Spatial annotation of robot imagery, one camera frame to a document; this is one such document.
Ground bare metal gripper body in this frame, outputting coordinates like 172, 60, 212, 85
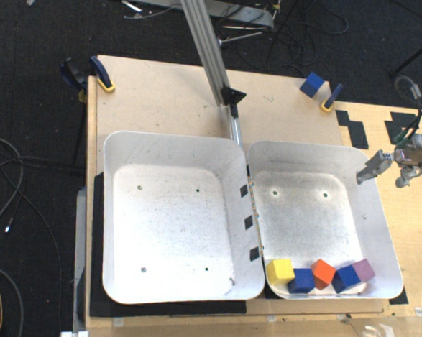
392, 104, 422, 175

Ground white plastic tray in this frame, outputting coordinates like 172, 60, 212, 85
237, 138, 414, 309
92, 128, 275, 315

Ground purple cube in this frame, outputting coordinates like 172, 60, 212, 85
350, 257, 377, 285

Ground blue cube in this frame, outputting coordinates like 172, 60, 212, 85
287, 266, 317, 296
331, 263, 364, 296
298, 70, 326, 100

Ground orange cube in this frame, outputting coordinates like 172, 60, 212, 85
308, 258, 338, 292

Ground yellow cube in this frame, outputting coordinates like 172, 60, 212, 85
263, 257, 297, 288

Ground thin black and white rod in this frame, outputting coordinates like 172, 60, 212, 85
219, 104, 275, 264

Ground pale wooden board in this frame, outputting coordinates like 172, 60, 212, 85
78, 54, 401, 337

